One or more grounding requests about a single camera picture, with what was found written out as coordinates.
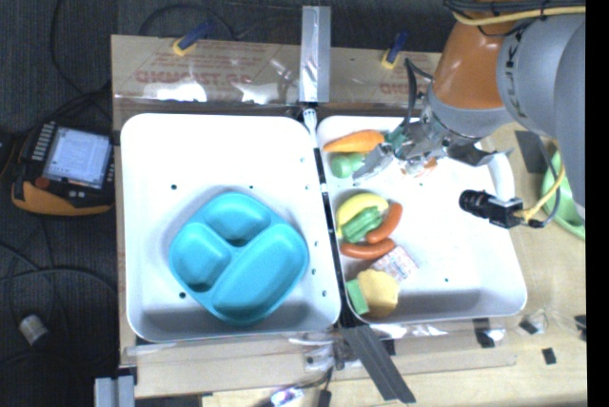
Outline orange sausage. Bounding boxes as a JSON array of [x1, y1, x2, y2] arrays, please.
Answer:
[[339, 238, 397, 261], [364, 202, 404, 245]]

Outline light green plate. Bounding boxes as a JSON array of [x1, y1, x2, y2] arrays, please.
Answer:
[[540, 149, 587, 241]]

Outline blue divided plate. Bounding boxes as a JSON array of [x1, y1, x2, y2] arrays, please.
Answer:
[[167, 191, 311, 327]]

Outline thin black and white rod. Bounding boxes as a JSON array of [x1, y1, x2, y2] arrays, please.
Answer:
[[302, 107, 347, 328]]

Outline black cylinder on white bracket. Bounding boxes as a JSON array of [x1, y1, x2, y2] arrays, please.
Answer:
[[458, 151, 524, 229]]

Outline orange carrot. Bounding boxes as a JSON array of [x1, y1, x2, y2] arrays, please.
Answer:
[[323, 129, 386, 155]]

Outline yellow banana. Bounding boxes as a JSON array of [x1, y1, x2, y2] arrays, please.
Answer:
[[335, 192, 390, 231]]

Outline pink and white packet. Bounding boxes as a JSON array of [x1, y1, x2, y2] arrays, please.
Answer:
[[370, 246, 420, 285]]

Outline green cube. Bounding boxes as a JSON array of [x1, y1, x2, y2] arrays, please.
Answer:
[[344, 279, 371, 317]]

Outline brown cardboard board red print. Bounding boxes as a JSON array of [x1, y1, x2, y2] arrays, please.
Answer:
[[109, 33, 530, 369]]

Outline white plastic tray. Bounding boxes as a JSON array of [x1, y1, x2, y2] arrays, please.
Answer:
[[315, 114, 528, 326], [119, 112, 343, 343]]

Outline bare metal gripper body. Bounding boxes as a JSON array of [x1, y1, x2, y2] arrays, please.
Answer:
[[390, 116, 452, 162]]

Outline green ribbed toy vegetable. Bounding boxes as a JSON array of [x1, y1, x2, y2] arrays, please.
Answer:
[[341, 206, 384, 244]]

